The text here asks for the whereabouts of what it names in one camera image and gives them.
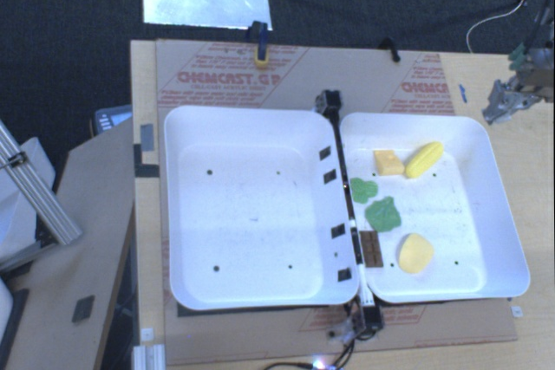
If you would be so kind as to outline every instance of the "tray with toy food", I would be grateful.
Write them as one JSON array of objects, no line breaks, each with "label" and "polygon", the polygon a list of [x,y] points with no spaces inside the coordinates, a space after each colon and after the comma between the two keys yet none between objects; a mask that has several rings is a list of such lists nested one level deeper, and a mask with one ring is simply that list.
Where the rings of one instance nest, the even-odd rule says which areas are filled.
[{"label": "tray with toy food", "polygon": [[393,303],[526,291],[526,260],[478,122],[350,114],[339,138],[335,128],[300,110],[185,106],[166,117],[179,303],[341,304],[367,285]]}]

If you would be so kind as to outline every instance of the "wooden table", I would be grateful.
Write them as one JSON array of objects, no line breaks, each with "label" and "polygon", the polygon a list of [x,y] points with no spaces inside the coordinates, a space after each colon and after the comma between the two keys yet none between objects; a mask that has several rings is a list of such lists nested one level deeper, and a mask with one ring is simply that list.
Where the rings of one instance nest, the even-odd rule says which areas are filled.
[{"label": "wooden table", "polygon": [[[140,126],[156,122],[156,72],[153,42],[132,46],[135,144]],[[503,55],[441,54],[454,110],[484,123],[481,109],[495,79],[512,74]],[[459,93],[466,89],[467,103]],[[449,370],[549,368],[555,361],[555,286],[553,258],[553,106],[540,103],[519,112],[509,122],[486,127],[526,259],[532,283],[513,301],[524,316],[516,319],[517,341],[456,347],[417,348],[355,353],[349,370],[367,368]],[[157,128],[154,148],[144,152],[144,164],[158,163]],[[136,217],[139,268],[140,327],[153,329],[153,339],[142,344],[164,343],[162,263],[160,246],[160,196],[157,180],[137,179]],[[294,361],[310,362],[306,359]],[[169,367],[183,369],[262,369],[274,360],[248,360],[219,364]]]}]

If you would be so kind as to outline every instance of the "white cable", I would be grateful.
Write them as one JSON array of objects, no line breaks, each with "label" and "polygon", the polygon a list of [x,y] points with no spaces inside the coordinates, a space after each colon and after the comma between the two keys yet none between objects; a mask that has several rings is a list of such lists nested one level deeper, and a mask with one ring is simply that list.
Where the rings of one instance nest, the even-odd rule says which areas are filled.
[{"label": "white cable", "polygon": [[503,17],[509,17],[511,14],[516,13],[520,9],[520,7],[522,5],[524,5],[525,1],[526,0],[520,0],[519,4],[517,6],[515,6],[512,10],[510,10],[508,13],[499,14],[498,16],[488,17],[487,19],[480,20],[479,22],[475,23],[472,27],[470,27],[470,29],[467,31],[467,48],[468,48],[468,51],[470,53],[473,53],[472,47],[470,46],[470,34],[474,31],[475,28],[478,28],[481,24],[492,21],[492,20],[502,19]]}]

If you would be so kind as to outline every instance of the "empty white tray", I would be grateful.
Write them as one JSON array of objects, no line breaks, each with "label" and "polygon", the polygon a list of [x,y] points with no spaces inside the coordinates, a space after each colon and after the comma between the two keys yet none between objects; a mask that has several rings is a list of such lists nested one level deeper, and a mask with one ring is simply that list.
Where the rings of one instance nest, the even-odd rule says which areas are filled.
[{"label": "empty white tray", "polygon": [[323,116],[179,107],[166,117],[165,141],[179,303],[328,305],[356,294],[336,142]]},{"label": "empty white tray", "polygon": [[[388,302],[509,297],[523,294],[530,274],[486,130],[466,117],[350,114],[341,125],[349,178],[374,180],[378,195],[354,203],[359,230],[371,230],[364,210],[394,198],[401,227],[379,233],[383,268],[366,269],[372,292]],[[441,159],[417,179],[377,175],[374,150],[406,161],[431,141]],[[432,262],[411,275],[398,267],[409,233],[434,246]]]}]

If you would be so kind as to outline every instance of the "yellow corn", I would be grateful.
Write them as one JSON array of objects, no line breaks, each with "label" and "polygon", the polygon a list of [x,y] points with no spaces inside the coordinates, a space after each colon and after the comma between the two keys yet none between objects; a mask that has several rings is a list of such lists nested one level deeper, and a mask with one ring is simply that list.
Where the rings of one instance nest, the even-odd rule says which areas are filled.
[{"label": "yellow corn", "polygon": [[408,162],[405,174],[408,178],[418,178],[430,166],[435,164],[443,154],[443,144],[441,142],[430,142]]}]

